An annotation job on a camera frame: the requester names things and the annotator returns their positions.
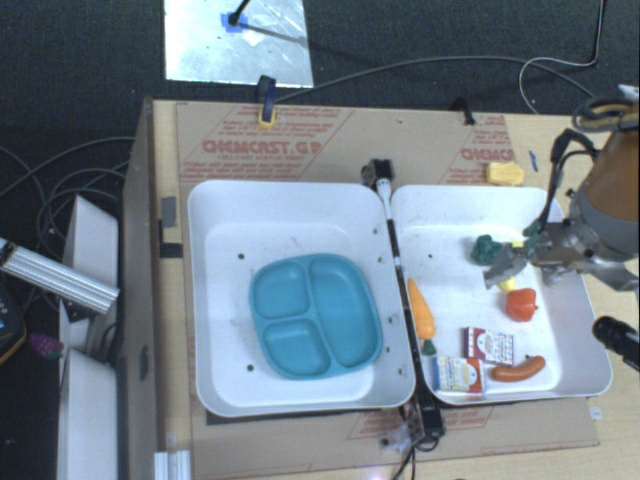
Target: blue plastic plate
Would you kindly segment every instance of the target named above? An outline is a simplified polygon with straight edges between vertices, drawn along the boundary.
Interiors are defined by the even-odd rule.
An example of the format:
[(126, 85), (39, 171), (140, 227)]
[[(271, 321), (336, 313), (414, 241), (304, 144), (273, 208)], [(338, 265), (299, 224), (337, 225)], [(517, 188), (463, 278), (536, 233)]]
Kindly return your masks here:
[(318, 379), (357, 370), (380, 353), (378, 311), (362, 272), (334, 254), (271, 263), (251, 281), (262, 351), (278, 373)]

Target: food box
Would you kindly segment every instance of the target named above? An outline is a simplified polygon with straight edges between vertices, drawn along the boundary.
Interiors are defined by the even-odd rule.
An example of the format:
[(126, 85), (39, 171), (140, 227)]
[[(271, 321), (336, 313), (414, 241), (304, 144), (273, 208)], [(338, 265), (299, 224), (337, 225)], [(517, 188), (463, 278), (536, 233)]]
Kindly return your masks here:
[(484, 368), (478, 359), (434, 357), (433, 371), (433, 384), (437, 391), (484, 391)]
[(464, 330), (464, 355), (489, 364), (513, 366), (513, 336), (479, 327)]

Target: metal plate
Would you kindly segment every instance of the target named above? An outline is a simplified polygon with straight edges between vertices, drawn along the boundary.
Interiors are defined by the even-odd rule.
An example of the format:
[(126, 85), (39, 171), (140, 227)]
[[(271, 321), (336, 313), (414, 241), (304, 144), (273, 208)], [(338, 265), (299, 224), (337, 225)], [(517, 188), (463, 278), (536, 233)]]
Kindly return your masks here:
[(242, 28), (224, 15), (242, 0), (165, 0), (169, 80), (256, 84), (261, 75), (281, 87), (313, 87), (302, 0), (251, 0)]

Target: toy carrot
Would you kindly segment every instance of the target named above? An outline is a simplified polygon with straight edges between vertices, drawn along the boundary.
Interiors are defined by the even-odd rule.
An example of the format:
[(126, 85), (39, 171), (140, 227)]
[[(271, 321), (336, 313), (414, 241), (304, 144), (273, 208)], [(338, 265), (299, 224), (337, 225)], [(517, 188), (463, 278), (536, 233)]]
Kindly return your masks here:
[(422, 352), (423, 354), (426, 354), (428, 356), (435, 355), (436, 347), (434, 346), (431, 339), (436, 334), (436, 323), (433, 320), (431, 309), (429, 309), (427, 301), (424, 300), (424, 297), (422, 296), (422, 293), (420, 293), (418, 285), (413, 279), (409, 279), (407, 287), (409, 292), (409, 303), (411, 304), (413, 321), (416, 324), (416, 332), (418, 333), (418, 338), (421, 340), (425, 340)]

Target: black clamp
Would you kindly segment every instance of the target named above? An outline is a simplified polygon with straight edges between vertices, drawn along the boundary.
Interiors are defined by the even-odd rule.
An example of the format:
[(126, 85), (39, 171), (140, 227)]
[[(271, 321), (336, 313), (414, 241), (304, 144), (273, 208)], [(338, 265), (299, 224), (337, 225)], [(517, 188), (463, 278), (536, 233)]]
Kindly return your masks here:
[(376, 182), (386, 179), (392, 182), (396, 177), (391, 160), (373, 159), (360, 171), (362, 184), (376, 191)]
[(0, 267), (9, 261), (9, 258), (16, 248), (16, 245), (8, 240), (4, 243), (2, 248), (0, 248)]
[(469, 105), (469, 102), (466, 100), (466, 98), (463, 98), (462, 96), (460, 96), (455, 100), (453, 100), (453, 103), (449, 107), (449, 110), (451, 111), (461, 110), (462, 112), (464, 112), (465, 125), (473, 126), (474, 124), (476, 124), (476, 120), (473, 118), (473, 113), (471, 112), (471, 106)]
[(262, 75), (256, 87), (256, 102), (260, 103), (258, 124), (260, 128), (270, 129), (276, 124), (276, 79)]

